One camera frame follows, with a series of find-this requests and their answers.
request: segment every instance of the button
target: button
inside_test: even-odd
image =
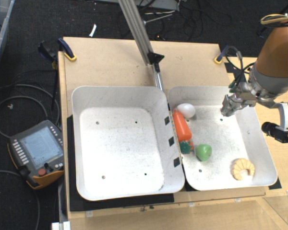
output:
[[[38,175],[39,176],[44,176],[46,174],[46,170],[44,169],[44,168],[40,168],[39,170],[38,170]]]

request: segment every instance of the white ball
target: white ball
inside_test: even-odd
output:
[[[194,106],[188,103],[178,105],[177,110],[181,112],[185,118],[191,118],[195,115]]]

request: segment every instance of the black bracket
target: black bracket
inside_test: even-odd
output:
[[[164,58],[164,56],[153,52],[149,52],[147,56],[149,63],[152,65],[154,64],[156,72],[160,72],[159,62]]]

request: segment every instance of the black floor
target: black floor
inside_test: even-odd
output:
[[[187,0],[181,4],[180,13],[149,23],[147,32],[151,40],[218,43],[221,49],[233,45],[243,56],[256,57],[271,32],[267,29],[259,37],[259,20],[280,12],[287,4],[288,0]],[[145,20],[150,20],[156,15],[144,13],[156,11],[161,10],[147,8],[141,10],[141,14]],[[15,0],[0,65],[0,87],[22,82],[52,92],[54,72],[50,63],[39,55],[37,46],[45,41],[57,51],[59,37],[88,37],[94,24],[97,25],[94,37],[132,39],[117,4],[86,0]],[[0,101],[22,94],[37,98],[50,112],[49,98],[26,88],[0,90]],[[7,107],[10,104],[14,105],[12,110]],[[34,103],[26,100],[7,102],[0,108],[0,128],[9,135],[28,129],[44,119],[43,113],[37,110]],[[50,115],[55,119],[56,111]],[[0,170],[15,172],[6,143],[7,139],[0,135]],[[58,221],[56,192],[56,183],[37,191],[41,208],[39,230],[48,230],[52,222]],[[32,190],[20,178],[0,173],[0,230],[32,230],[36,219],[37,202]]]

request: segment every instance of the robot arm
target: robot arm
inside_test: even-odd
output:
[[[255,62],[248,82],[240,82],[234,93],[226,95],[221,113],[231,116],[256,103],[278,108],[281,125],[264,123],[263,132],[276,140],[288,143],[288,103],[275,103],[275,98],[288,91],[288,27],[275,28],[268,37]]]

